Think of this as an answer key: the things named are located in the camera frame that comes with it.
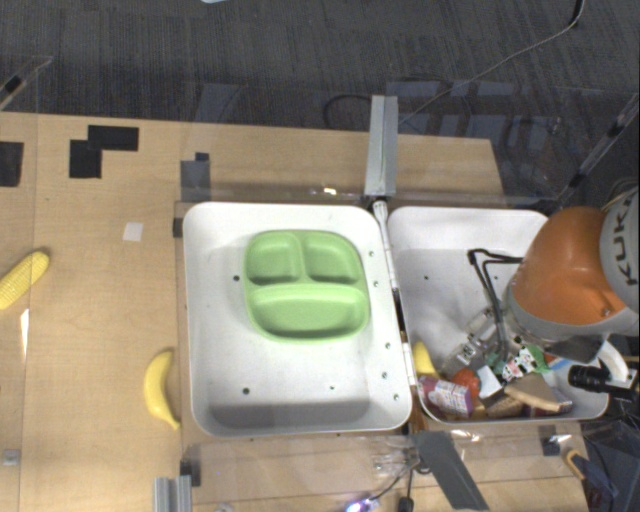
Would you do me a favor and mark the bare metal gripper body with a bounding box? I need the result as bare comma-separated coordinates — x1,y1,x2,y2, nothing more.
462,307,510,362

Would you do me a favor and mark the white cube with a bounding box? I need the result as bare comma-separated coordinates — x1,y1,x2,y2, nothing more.
476,365,503,400

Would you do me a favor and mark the orange-red toy fruit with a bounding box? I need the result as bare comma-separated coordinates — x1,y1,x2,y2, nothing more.
451,367,482,397

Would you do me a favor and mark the yellow banana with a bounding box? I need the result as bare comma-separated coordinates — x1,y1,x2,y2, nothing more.
143,348,182,432
412,340,441,379

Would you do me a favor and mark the black and white cow-print carton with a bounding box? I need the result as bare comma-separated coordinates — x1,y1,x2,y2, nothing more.
500,346,537,384

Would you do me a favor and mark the pink carton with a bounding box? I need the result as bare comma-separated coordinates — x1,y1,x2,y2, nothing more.
418,375,474,420

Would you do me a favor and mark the brown bread slice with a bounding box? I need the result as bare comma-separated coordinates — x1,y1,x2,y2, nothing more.
503,372,562,414
486,396,525,420

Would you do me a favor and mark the white plastic tray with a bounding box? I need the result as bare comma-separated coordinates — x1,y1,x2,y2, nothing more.
181,200,414,439
386,205,611,425

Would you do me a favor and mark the thin black and white rod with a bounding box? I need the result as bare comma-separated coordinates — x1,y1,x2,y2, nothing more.
372,199,416,387

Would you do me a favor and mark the green divided plate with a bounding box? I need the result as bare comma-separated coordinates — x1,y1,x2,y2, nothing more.
242,229,373,344

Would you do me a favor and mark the yellow corn cob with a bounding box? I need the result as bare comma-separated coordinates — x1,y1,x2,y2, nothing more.
0,250,51,312

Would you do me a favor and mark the black cylinder on white bracket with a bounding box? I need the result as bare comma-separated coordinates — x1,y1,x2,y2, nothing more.
567,339,639,402

